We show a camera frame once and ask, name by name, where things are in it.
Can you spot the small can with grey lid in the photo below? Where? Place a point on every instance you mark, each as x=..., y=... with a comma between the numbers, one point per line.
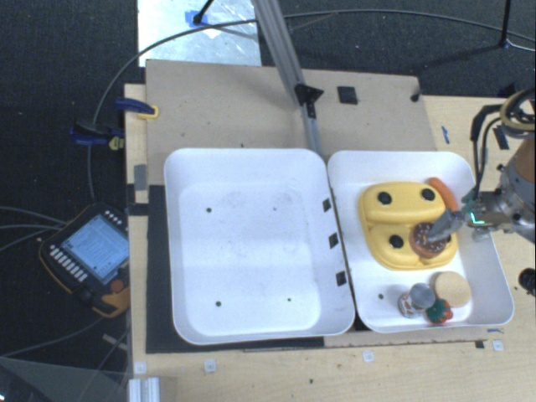
x=419, y=299

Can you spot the beige round biscuit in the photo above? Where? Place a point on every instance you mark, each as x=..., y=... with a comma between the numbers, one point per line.
x=452, y=289

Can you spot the white plastic tray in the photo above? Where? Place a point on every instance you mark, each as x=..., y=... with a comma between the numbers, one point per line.
x=251, y=245
x=377, y=308

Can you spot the yellow divided plate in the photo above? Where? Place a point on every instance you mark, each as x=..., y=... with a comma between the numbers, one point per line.
x=389, y=220

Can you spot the brown cardboard board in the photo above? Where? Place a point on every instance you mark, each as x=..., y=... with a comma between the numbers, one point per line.
x=234, y=107

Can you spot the orange sausage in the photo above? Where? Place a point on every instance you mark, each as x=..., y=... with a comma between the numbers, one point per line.
x=446, y=193

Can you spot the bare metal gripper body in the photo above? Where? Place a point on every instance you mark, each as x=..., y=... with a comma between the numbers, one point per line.
x=504, y=214

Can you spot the black block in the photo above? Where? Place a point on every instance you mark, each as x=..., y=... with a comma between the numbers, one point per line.
x=347, y=95

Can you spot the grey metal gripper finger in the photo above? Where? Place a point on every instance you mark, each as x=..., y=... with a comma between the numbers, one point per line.
x=440, y=227
x=454, y=226

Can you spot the orange and green toy fruit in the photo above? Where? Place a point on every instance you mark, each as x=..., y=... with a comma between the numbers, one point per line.
x=439, y=313

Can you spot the brown doughnut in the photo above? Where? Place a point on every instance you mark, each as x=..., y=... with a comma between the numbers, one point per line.
x=422, y=245

